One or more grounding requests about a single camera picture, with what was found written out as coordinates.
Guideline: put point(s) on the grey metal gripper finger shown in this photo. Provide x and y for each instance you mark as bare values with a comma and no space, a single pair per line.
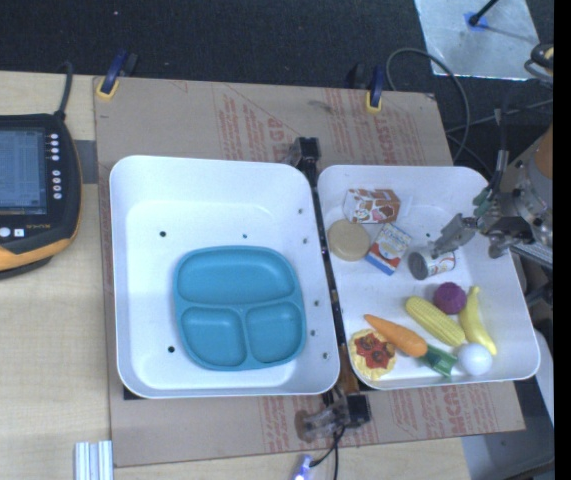
500,245
452,233

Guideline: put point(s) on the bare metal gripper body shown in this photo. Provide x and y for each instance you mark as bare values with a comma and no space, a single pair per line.
527,218

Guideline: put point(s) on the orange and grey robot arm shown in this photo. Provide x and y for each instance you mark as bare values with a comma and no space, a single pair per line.
546,168

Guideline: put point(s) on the small white can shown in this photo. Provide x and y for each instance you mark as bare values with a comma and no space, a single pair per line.
432,265

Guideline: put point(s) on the white plastic tray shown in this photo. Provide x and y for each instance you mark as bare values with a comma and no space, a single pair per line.
145,293
495,288

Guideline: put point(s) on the purple grapes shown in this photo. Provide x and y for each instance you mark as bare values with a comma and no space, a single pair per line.
449,298

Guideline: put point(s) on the blue red white carton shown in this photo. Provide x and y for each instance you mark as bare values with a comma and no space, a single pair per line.
389,249

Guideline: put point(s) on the yellow banana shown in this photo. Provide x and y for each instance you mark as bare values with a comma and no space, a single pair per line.
476,325

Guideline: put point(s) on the brown and white carton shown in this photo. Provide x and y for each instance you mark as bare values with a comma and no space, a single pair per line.
371,207

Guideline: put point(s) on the yellow corn cob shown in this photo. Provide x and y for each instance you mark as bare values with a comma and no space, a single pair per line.
434,320

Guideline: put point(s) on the tan round biscuit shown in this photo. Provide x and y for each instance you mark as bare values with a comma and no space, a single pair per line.
348,240

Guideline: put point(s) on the white ball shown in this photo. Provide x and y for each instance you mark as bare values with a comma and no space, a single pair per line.
475,359

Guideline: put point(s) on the orange carrot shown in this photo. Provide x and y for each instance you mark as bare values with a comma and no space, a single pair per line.
399,338

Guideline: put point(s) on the thin black and white rod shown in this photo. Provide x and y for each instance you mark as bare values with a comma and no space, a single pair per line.
327,263

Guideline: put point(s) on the yellow pizza slice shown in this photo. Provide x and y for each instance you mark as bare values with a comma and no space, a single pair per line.
372,355

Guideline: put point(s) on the blue divided plate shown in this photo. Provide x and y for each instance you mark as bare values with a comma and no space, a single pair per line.
237,308

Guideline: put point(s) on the brown cardboard board red print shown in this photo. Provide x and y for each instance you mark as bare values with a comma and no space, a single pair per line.
205,118

